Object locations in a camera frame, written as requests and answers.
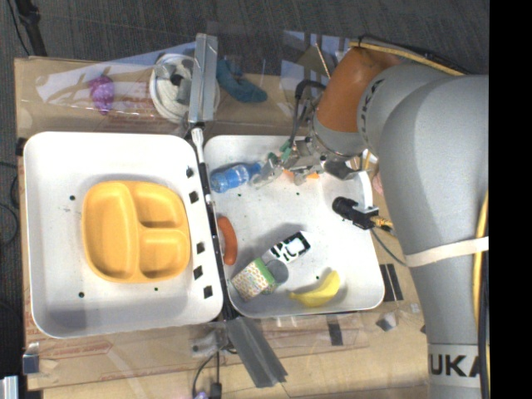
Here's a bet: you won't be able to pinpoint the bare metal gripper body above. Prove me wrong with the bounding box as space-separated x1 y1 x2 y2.
283 137 362 181

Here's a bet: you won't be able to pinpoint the orange carrot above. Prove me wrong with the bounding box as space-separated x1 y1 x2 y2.
282 168 321 180

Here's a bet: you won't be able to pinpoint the blue clear plastic bottle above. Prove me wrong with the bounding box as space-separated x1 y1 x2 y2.
209 161 264 194

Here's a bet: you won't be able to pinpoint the white plastic tray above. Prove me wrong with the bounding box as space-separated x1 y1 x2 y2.
22 131 225 340
202 134 386 319

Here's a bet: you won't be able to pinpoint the black and white carton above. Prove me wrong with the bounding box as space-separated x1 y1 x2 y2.
261 230 312 264

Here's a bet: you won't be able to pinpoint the orange sausage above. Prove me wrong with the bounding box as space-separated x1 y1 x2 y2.
216 216 239 266

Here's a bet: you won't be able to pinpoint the dark teal cloth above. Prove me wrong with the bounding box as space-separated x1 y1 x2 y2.
215 58 269 103

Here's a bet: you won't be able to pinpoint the patterned can with green rim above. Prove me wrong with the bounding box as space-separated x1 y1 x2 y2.
230 258 278 303

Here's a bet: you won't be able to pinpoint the yellow banana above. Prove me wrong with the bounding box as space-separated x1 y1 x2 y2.
288 269 341 308

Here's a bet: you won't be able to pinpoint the yellow divided plate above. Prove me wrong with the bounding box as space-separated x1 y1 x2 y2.
81 180 192 284

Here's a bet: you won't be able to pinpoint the purple grapes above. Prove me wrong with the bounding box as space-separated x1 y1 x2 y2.
88 75 116 116

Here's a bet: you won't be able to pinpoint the black cylinder on white bracket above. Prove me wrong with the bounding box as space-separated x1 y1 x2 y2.
331 170 382 231

